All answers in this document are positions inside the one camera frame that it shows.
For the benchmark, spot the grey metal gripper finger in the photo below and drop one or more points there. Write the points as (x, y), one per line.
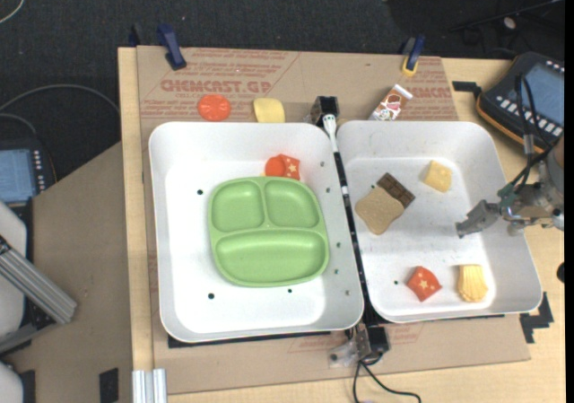
(482, 208)
(471, 226)

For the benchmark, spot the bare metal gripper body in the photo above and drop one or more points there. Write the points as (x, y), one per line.
(531, 212)

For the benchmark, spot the white plastic tray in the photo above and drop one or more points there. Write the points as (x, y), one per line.
(188, 230)
(435, 235)

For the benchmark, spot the yellow cheese wedge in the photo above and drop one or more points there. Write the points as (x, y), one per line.
(436, 176)

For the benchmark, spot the yellow ridged fries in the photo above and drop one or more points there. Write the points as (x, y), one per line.
(472, 283)

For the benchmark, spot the red packet with yellow stars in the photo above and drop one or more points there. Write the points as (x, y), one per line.
(423, 283)
(291, 166)

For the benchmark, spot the brown chocolate bar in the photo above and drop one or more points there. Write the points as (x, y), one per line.
(397, 189)

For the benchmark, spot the tan bread slice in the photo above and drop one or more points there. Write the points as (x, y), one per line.
(379, 212)

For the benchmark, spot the thin black and white rod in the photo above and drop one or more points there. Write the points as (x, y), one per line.
(343, 177)

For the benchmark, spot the pink and white carton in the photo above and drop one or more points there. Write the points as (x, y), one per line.
(391, 104)

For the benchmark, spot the green divided plate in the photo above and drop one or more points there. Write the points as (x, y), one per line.
(269, 230)

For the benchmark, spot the orange round slice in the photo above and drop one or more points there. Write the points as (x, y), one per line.
(274, 167)

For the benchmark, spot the brown cardboard board red print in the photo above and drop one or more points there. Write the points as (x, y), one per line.
(314, 73)

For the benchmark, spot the pale yellow flat chip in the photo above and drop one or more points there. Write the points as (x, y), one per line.
(269, 111)

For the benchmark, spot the orange tomato slice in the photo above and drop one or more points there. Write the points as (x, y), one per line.
(214, 107)

